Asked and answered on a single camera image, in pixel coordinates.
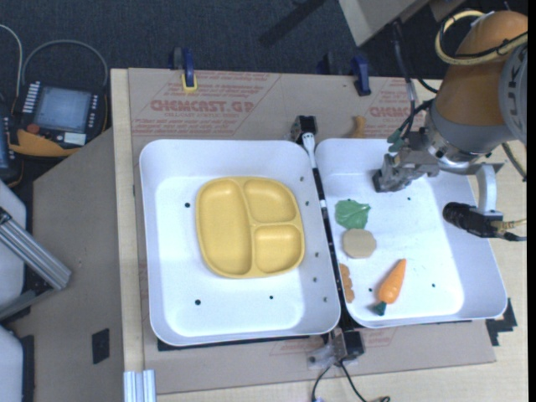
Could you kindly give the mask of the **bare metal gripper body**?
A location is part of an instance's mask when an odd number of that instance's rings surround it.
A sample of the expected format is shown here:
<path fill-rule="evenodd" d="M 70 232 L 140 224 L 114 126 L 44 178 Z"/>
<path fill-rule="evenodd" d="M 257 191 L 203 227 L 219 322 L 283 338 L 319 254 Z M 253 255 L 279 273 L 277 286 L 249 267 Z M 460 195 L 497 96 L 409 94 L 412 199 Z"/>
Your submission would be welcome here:
<path fill-rule="evenodd" d="M 411 132 L 396 155 L 396 175 L 401 178 L 435 177 L 440 171 L 464 173 L 474 155 L 461 150 L 438 133 Z"/>

